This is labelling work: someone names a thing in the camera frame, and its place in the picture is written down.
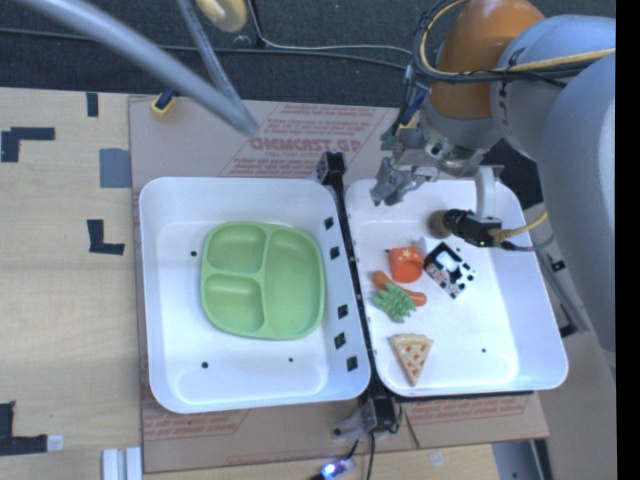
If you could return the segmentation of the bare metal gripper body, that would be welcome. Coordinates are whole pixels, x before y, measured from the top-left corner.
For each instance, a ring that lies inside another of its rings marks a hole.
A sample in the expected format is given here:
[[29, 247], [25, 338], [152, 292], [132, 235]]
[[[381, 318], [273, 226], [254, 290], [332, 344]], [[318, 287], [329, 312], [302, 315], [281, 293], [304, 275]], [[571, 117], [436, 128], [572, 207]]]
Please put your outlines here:
[[483, 150], [457, 145], [433, 128], [403, 128], [395, 135], [391, 166], [412, 175], [472, 176]]

